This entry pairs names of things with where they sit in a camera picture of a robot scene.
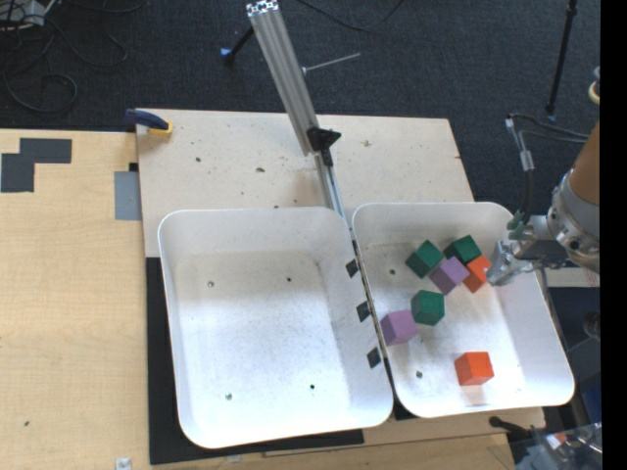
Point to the white plastic tray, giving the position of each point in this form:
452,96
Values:
441,350
264,331

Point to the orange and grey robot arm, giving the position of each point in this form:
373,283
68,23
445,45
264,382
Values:
585,174

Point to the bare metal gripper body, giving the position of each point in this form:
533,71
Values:
573,243

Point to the purple cube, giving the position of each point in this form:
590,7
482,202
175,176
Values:
449,274
398,327

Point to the pale wood board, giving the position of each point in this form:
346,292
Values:
235,164

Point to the orange cube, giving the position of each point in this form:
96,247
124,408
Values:
476,272
473,368

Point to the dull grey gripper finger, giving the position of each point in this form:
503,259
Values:
522,265
499,265

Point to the green cube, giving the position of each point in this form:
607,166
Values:
423,258
464,249
427,307

